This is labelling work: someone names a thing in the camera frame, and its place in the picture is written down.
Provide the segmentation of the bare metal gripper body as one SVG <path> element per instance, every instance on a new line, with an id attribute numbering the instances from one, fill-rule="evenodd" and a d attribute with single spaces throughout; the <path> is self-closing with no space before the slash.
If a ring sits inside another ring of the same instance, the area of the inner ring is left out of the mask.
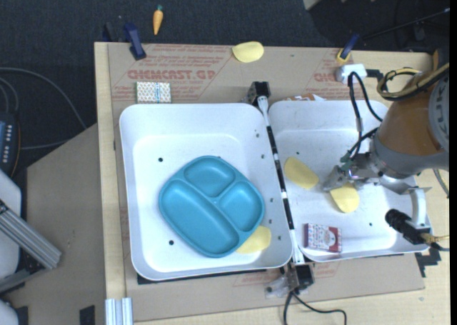
<path id="1" fill-rule="evenodd" d="M 347 181 L 365 184 L 375 183 L 384 172 L 375 164 L 370 152 L 356 154 L 352 157 L 345 155 L 341 159 L 341 170 Z"/>

